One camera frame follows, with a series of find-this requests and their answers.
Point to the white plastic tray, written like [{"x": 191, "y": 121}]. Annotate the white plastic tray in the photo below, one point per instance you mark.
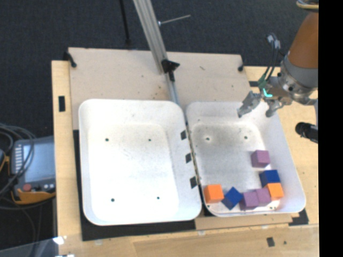
[
  {"x": 134, "y": 165},
  {"x": 227, "y": 157}
]

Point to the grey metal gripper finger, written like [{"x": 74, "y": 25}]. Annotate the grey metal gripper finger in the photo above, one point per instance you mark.
[
  {"x": 272, "y": 108},
  {"x": 249, "y": 103}
]

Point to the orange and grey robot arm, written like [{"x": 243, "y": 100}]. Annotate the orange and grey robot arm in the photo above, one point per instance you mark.
[{"x": 305, "y": 41}]

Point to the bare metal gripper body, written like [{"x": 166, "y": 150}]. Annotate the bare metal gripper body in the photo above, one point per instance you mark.
[{"x": 281, "y": 91}]

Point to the blue cube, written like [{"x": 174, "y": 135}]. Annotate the blue cube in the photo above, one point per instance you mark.
[
  {"x": 270, "y": 177},
  {"x": 232, "y": 197}
]

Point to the purple cube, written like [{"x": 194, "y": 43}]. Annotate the purple cube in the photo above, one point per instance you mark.
[
  {"x": 264, "y": 195},
  {"x": 260, "y": 158},
  {"x": 250, "y": 200}
]

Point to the pale flat board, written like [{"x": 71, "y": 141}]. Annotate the pale flat board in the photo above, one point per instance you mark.
[{"x": 115, "y": 74}]

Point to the orange cube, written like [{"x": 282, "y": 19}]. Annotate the orange cube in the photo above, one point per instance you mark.
[
  {"x": 213, "y": 193},
  {"x": 276, "y": 191}
]

